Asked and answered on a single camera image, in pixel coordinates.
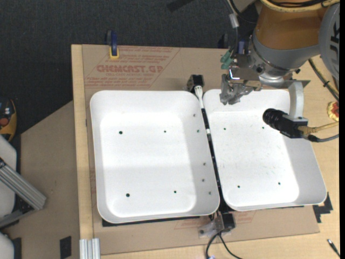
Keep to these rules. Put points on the yellow and red pizza slice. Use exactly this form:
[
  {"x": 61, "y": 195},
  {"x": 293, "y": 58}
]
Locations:
[{"x": 333, "y": 110}]

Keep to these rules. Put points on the brown cardboard board red print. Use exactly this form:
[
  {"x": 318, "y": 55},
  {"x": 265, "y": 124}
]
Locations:
[{"x": 140, "y": 63}]

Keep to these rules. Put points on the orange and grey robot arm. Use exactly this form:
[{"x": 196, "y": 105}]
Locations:
[{"x": 288, "y": 23}]

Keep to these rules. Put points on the white plastic tray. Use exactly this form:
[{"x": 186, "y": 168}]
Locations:
[
  {"x": 151, "y": 158},
  {"x": 258, "y": 160}
]

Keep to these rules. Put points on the thin black and white rod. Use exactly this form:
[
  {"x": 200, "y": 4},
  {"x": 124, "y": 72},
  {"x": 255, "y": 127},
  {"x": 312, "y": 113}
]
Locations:
[{"x": 208, "y": 129}]

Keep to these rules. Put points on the black cylinder on white bracket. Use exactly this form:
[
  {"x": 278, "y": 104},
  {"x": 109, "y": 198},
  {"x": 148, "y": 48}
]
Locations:
[{"x": 277, "y": 121}]

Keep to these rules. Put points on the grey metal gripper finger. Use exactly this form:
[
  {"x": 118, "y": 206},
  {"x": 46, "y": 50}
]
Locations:
[
  {"x": 225, "y": 93},
  {"x": 237, "y": 95}
]

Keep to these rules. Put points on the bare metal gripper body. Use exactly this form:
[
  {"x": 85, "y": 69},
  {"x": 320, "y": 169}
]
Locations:
[{"x": 246, "y": 73}]

